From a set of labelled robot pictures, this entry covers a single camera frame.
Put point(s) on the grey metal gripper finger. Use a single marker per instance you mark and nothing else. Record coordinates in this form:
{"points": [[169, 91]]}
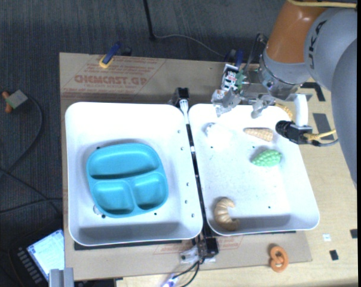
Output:
{"points": [[226, 100], [259, 106]]}

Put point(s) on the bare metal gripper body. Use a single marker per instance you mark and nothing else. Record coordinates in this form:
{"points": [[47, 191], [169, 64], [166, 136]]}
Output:
{"points": [[267, 87]]}

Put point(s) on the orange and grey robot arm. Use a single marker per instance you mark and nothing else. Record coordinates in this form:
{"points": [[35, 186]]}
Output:
{"points": [[324, 49]]}

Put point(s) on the tan waffle cone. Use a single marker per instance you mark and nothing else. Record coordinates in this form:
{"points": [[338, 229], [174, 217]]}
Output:
{"points": [[259, 133]]}

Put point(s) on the yellow textured toy food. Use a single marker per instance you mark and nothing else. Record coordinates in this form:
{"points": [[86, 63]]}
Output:
{"points": [[287, 110]]}

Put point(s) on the white round toy food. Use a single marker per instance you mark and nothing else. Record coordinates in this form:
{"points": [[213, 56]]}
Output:
{"points": [[211, 129]]}

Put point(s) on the green grapes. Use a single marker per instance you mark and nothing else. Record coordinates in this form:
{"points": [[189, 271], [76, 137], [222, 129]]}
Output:
{"points": [[267, 158]]}

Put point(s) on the thin black and white rod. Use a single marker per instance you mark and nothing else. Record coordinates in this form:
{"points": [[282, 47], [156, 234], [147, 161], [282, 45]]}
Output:
{"points": [[195, 160]]}

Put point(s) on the brown cardboard board red print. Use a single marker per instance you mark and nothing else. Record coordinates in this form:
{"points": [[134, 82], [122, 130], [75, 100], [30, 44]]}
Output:
{"points": [[156, 76]]}

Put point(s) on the white plastic tray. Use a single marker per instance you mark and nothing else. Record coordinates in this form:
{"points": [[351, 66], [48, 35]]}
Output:
{"points": [[123, 118], [243, 190]]}

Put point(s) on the tan croissant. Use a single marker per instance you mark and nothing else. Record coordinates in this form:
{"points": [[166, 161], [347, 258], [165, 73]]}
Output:
{"points": [[222, 214]]}

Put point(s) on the blue divided plate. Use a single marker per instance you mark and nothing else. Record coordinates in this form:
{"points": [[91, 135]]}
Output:
{"points": [[123, 160]]}

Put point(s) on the orange pretzel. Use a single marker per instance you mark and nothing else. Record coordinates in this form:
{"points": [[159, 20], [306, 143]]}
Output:
{"points": [[278, 262]]}

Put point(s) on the black cylinder on white bracket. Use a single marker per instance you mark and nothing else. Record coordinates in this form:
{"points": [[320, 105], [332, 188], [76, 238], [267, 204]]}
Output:
{"points": [[300, 131]]}

